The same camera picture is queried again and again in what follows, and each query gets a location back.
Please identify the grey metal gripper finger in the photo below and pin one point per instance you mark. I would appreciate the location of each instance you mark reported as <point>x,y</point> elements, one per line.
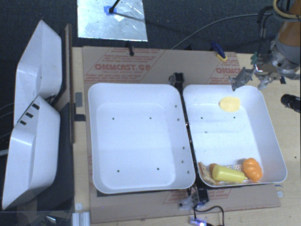
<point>242,77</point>
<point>265,82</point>

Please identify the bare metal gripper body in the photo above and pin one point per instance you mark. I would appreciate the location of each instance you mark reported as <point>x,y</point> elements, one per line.
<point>282,68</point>

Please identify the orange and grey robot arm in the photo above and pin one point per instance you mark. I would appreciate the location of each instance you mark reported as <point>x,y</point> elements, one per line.
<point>289,32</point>

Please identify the round yellow biscuit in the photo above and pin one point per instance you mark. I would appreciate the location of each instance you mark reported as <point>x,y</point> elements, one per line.
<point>230,104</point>

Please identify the white plastic tray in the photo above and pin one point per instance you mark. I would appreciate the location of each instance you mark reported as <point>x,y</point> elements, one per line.
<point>136,140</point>
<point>225,138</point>

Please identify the thin black rod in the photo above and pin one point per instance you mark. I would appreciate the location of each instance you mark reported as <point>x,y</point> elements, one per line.
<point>189,135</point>

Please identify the orange toy bread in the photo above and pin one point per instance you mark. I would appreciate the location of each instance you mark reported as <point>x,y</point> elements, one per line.
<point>252,169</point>

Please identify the white orange patterned packet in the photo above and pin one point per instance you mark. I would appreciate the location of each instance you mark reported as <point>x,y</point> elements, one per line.
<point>236,167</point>

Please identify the brown cardboard board red print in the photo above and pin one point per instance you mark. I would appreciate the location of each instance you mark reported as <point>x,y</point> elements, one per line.
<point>150,65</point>

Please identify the yellow squeeze bottle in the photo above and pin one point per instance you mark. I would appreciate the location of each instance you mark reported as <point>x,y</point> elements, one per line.
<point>228,174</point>

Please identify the black cylinder on white bracket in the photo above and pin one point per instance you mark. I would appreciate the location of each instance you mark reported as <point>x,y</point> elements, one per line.
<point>290,101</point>

